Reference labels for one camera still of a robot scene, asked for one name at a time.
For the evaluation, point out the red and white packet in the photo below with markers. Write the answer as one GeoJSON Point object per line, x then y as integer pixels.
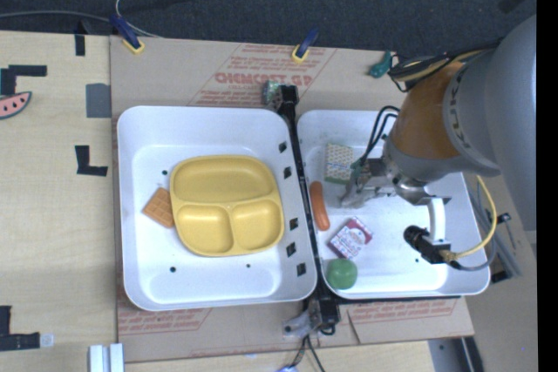
{"type": "Point", "coordinates": [350, 238]}

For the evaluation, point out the black cylinder on white bracket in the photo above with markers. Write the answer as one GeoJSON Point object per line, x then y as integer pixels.
{"type": "Point", "coordinates": [437, 222]}

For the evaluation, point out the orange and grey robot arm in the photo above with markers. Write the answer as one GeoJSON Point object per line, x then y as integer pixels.
{"type": "Point", "coordinates": [488, 100]}

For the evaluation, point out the white plastic tray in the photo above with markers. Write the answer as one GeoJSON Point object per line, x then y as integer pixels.
{"type": "Point", "coordinates": [144, 265]}
{"type": "Point", "coordinates": [392, 265]}

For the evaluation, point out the yellow divided plate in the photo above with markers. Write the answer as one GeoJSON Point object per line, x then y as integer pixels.
{"type": "Point", "coordinates": [224, 187]}

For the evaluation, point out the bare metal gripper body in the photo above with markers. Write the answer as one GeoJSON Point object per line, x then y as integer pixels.
{"type": "Point", "coordinates": [380, 176]}

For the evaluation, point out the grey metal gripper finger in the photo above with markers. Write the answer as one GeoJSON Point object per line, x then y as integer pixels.
{"type": "Point", "coordinates": [348, 197]}
{"type": "Point", "coordinates": [367, 196]}

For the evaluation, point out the brown cardboard board red print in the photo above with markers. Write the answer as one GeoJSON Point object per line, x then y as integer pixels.
{"type": "Point", "coordinates": [174, 74]}

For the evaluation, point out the orange sausage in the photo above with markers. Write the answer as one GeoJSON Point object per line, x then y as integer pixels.
{"type": "Point", "coordinates": [320, 207]}

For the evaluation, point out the orange waffle biscuit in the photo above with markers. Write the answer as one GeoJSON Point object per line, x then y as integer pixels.
{"type": "Point", "coordinates": [158, 207]}

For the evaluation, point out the pink watermelon slice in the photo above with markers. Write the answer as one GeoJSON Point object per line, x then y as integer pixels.
{"type": "Point", "coordinates": [13, 104]}

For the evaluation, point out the green and white patterned carton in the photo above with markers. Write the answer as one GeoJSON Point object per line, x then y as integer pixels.
{"type": "Point", "coordinates": [338, 163]}

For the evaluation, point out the thin black rod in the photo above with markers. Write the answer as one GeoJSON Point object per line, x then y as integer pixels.
{"type": "Point", "coordinates": [301, 170]}

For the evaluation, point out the green apple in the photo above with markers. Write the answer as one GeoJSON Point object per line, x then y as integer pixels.
{"type": "Point", "coordinates": [342, 274]}

